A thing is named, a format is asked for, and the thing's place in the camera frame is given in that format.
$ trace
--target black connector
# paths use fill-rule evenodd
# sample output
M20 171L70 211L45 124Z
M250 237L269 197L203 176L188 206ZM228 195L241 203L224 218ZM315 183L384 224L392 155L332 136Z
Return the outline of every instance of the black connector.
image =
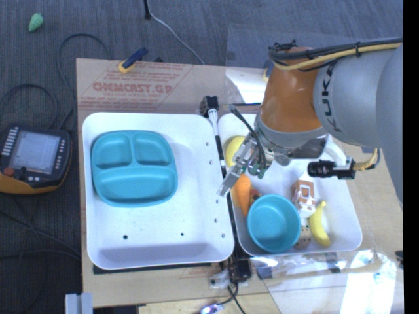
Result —
M336 169L336 163L330 160L319 160L308 164L307 171L311 177L329 178L337 176L338 179L354 179L356 171L354 170L355 161L351 160L347 169Z
M199 104L199 111L203 117L208 117L208 111L210 109L218 110L218 98L217 96L205 96Z

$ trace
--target orange carrot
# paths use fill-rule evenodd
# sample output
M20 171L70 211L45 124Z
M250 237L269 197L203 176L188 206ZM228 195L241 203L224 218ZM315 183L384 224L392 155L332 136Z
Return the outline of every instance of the orange carrot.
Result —
M250 178L242 173L231 188L231 196L235 205L242 209L243 215L246 217L250 208Z

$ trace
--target yellow banana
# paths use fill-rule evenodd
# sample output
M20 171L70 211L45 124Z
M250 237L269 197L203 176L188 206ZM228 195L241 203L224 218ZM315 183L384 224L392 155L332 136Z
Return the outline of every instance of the yellow banana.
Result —
M321 218L323 217L323 208L326 206L326 201L322 201L316 207L314 214L308 218L308 225L310 230L313 234L313 237L316 239L324 247L330 246L330 239L329 235L323 228L323 224L321 223Z

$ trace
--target green object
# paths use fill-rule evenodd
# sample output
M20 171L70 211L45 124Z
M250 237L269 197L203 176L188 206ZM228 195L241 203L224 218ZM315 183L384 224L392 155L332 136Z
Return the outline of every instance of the green object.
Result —
M44 18L40 13L35 13L31 17L31 21L29 23L29 32L32 33L36 29L42 26L42 23L44 22Z

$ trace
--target blue plate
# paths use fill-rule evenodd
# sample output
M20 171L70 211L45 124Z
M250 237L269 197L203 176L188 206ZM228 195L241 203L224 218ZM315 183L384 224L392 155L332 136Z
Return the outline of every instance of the blue plate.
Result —
M287 198L277 194L256 199L246 222L252 240L269 253L289 250L300 236L299 212Z
M92 176L109 205L145 207L168 201L177 190L169 143L153 131L123 130L100 135L92 147Z

